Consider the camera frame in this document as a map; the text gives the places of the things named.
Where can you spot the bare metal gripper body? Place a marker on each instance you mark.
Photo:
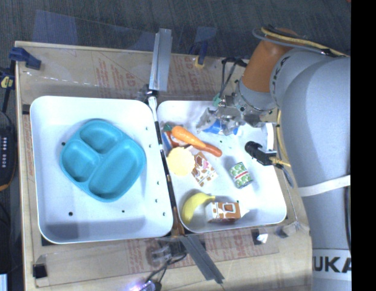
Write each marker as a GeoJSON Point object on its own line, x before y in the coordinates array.
{"type": "Point", "coordinates": [233, 110]}

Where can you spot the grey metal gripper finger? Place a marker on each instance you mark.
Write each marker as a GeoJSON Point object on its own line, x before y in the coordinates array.
{"type": "Point", "coordinates": [206, 119]}
{"type": "Point", "coordinates": [228, 128]}

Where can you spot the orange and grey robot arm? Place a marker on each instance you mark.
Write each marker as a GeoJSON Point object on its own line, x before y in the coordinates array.
{"type": "Point", "coordinates": [312, 126]}

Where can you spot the blue and white packet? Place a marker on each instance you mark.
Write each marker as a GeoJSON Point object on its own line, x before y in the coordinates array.
{"type": "Point", "coordinates": [214, 129]}

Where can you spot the orange carrot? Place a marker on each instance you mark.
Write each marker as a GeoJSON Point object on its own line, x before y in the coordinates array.
{"type": "Point", "coordinates": [186, 135]}

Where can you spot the red-orange sausage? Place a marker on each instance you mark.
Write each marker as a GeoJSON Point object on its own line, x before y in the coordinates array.
{"type": "Point", "coordinates": [213, 151]}

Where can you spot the green and white can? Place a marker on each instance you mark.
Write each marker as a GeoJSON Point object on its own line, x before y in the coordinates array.
{"type": "Point", "coordinates": [241, 175]}

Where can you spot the brown and white patterned carton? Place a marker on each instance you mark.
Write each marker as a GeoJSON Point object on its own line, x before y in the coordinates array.
{"type": "Point", "coordinates": [203, 170]}

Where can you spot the yellow round biscuit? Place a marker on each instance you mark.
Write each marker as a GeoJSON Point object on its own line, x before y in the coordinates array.
{"type": "Point", "coordinates": [180, 162]}

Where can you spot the thin black and white rod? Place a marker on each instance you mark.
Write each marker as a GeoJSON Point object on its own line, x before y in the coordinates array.
{"type": "Point", "coordinates": [165, 168]}

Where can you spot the white plastic tray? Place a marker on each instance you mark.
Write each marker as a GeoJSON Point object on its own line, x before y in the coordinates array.
{"type": "Point", "coordinates": [260, 199]}
{"type": "Point", "coordinates": [54, 211]}

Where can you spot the yellow banana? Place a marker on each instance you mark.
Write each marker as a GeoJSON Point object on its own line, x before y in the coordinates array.
{"type": "Point", "coordinates": [192, 204]}

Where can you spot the brown and white milk carton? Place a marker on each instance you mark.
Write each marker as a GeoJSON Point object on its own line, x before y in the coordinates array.
{"type": "Point", "coordinates": [224, 212]}

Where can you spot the brown cardboard board, red print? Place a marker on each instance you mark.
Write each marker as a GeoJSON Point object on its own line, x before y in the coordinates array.
{"type": "Point", "coordinates": [115, 71]}

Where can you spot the blue divided plate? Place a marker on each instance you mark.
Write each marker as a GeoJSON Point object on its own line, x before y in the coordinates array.
{"type": "Point", "coordinates": [109, 168]}

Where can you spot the black cylinder on white bracket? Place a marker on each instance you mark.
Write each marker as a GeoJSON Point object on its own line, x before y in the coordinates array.
{"type": "Point", "coordinates": [260, 154]}

